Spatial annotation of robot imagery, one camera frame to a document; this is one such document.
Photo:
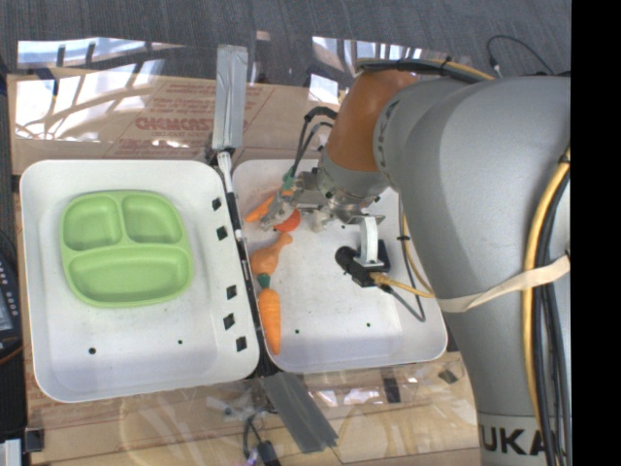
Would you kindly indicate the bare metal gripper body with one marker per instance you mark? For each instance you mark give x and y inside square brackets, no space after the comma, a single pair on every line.
[335,201]

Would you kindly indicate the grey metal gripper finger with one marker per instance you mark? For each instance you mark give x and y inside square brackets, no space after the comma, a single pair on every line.
[318,220]
[272,211]

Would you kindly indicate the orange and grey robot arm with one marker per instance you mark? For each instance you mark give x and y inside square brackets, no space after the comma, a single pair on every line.
[466,202]

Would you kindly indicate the small orange carrot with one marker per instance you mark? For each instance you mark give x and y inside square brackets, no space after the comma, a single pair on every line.
[257,211]

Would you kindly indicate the orange toy fruit slice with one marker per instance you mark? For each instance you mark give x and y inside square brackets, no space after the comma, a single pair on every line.
[290,222]

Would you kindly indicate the thin black and white rod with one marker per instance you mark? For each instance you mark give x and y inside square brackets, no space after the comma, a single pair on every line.
[234,211]

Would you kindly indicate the orange toy chicken drumstick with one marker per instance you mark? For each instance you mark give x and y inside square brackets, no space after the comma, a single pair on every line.
[266,259]

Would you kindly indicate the white plastic tray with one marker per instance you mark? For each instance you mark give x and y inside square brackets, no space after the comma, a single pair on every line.
[335,318]
[145,347]

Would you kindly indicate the brown cardboard board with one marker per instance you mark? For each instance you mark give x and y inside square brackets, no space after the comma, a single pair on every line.
[286,109]

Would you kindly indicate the orange carrot with green top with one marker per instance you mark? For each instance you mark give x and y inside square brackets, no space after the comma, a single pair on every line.
[270,316]

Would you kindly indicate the green divided plate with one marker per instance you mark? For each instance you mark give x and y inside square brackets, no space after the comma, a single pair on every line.
[127,270]

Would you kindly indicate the black cylinder on white bracket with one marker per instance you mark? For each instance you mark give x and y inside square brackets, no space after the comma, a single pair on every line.
[361,259]

